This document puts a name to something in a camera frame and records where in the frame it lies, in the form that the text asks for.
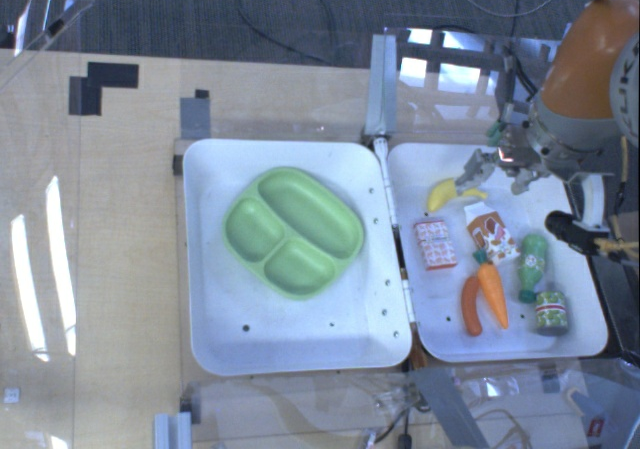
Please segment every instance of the red and white box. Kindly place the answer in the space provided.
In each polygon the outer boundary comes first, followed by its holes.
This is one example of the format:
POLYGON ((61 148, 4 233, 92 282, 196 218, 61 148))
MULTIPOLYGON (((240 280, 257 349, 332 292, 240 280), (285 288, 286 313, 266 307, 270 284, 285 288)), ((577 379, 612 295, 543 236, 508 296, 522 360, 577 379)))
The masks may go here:
POLYGON ((427 271, 452 268, 458 264, 444 220, 420 221, 413 226, 413 231, 427 271))

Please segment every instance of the green plate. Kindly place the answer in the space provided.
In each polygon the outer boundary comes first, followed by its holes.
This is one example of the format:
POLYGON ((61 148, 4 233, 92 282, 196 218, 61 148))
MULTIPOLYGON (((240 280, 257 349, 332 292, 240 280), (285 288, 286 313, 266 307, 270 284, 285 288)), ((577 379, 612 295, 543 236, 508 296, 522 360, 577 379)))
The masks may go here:
POLYGON ((297 168, 274 168, 253 181, 223 220, 224 242, 267 285, 292 299, 328 287, 364 239, 358 216, 297 168))

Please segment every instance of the banana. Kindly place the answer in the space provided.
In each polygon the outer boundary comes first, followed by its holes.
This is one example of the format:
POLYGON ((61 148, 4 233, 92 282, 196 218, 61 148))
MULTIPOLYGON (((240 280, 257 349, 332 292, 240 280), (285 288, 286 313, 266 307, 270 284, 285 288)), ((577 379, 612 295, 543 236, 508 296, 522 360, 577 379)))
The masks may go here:
POLYGON ((480 191, 477 188, 469 188, 458 195, 453 179, 445 179, 444 181, 436 184, 431 190, 429 198, 427 199, 427 211, 429 213, 434 213, 442 208, 449 200, 452 200, 458 196, 476 196, 484 200, 488 195, 484 191, 480 191))

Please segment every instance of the carrot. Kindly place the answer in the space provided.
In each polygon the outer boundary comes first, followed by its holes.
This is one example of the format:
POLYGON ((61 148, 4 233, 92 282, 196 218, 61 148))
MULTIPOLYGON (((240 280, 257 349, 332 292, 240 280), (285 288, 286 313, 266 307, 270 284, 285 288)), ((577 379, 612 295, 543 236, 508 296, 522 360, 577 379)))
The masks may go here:
POLYGON ((476 307, 476 298, 479 289, 480 282, 478 277, 475 275, 470 276, 462 287, 462 296, 460 298, 464 326, 472 337, 477 337, 482 333, 482 325, 478 319, 478 310, 476 307))
POLYGON ((504 298, 502 279, 494 264, 487 260, 484 250, 479 250, 473 254, 480 264, 478 268, 478 281, 484 293, 484 297, 492 312, 498 318, 500 326, 504 329, 509 327, 509 316, 507 314, 507 302, 504 298))

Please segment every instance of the wooden surface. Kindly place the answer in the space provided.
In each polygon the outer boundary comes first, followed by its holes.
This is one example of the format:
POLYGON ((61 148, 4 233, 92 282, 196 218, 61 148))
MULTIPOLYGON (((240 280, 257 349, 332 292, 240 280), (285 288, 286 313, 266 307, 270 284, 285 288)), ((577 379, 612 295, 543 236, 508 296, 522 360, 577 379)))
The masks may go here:
MULTIPOLYGON (((47 440, 51 435, 73 439, 69 447, 81 449, 151 447, 154 414, 177 412, 184 375, 181 353, 188 344, 181 340, 180 330, 178 277, 184 263, 178 262, 171 168, 174 141, 180 135, 181 97, 193 97, 195 89, 209 90, 214 122, 222 121, 219 127, 227 130, 245 126, 258 135, 267 115, 277 130, 298 124, 302 139, 309 130, 325 126, 338 128, 342 137, 355 141, 364 120, 367 88, 364 70, 56 53, 39 57, 18 76, 0 98, 0 136, 3 146, 18 145, 24 151, 14 152, 21 166, 16 161, 10 173, 5 167, 2 177, 20 178, 16 182, 20 187, 39 188, 53 174, 61 177, 66 230, 79 241, 69 249, 72 263, 77 257, 72 272, 78 343, 75 359, 60 356, 43 371, 42 362, 34 362, 25 352, 25 341, 16 335, 21 333, 21 321, 15 294, 3 293, 0 376, 9 386, 10 370, 18 369, 14 377, 23 394, 19 405, 5 407, 0 414, 0 445, 30 447, 26 433, 39 432, 49 436, 47 440), (102 116, 79 120, 65 112, 68 77, 86 75, 88 61, 139 64, 139 87, 103 89, 102 116), (37 113, 56 113, 48 126, 57 131, 55 135, 42 133, 37 113), (25 127, 32 138, 26 147, 24 142, 15 143, 23 141, 20 131, 24 134, 25 127), (79 189, 73 186, 74 179, 79 189)), ((478 126, 477 121, 471 124, 478 126)), ((24 204, 28 211, 37 203, 21 199, 19 188, 14 191, 11 201, 2 204, 3 223, 12 219, 16 206, 24 204)), ((41 215, 34 218, 41 223, 41 215)), ((43 228, 36 230, 42 233, 43 228)), ((37 240, 34 252, 44 244, 37 240)), ((3 255, 9 255, 8 239, 3 236, 0 241, 3 255)), ((46 256, 46 248, 40 248, 38 255, 46 256)), ((44 268, 46 257, 42 259, 44 268)), ((10 266, 4 268, 2 286, 6 282, 11 289, 10 266)), ((53 326, 59 315, 52 306, 55 291, 42 285, 39 292, 45 317, 53 312, 45 324, 53 326)), ((64 354, 63 339, 52 340, 62 348, 56 346, 56 351, 64 354)), ((237 416, 242 416, 242 407, 236 404, 236 408, 237 416)), ((539 417, 528 415, 527 425, 545 441, 539 447, 584 443, 578 417, 546 412, 541 401, 539 417), (553 439, 549 433, 555 433, 553 439)), ((493 433, 493 441, 510 429, 498 421, 483 421, 482 426, 493 433)), ((442 439, 433 419, 416 429, 422 430, 423 440, 442 439)), ((308 433, 233 440, 227 447, 329 448, 335 447, 335 436, 308 433)), ((343 447, 355 448, 360 437, 357 431, 340 440, 343 447)), ((394 447, 395 437, 386 443, 383 447, 394 447)), ((208 448, 211 443, 197 447, 208 448)))

